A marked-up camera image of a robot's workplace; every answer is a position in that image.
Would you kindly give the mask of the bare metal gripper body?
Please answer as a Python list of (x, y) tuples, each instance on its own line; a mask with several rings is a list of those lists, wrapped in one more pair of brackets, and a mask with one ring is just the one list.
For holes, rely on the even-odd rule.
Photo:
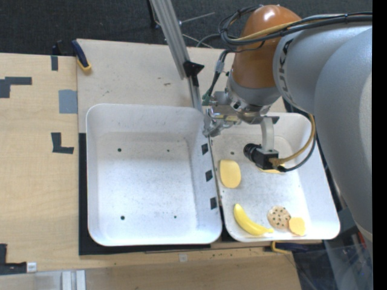
[(235, 91), (207, 92), (207, 124), (209, 126), (232, 126), (246, 122), (259, 124), (272, 105), (280, 98), (278, 92), (253, 93), (245, 100)]

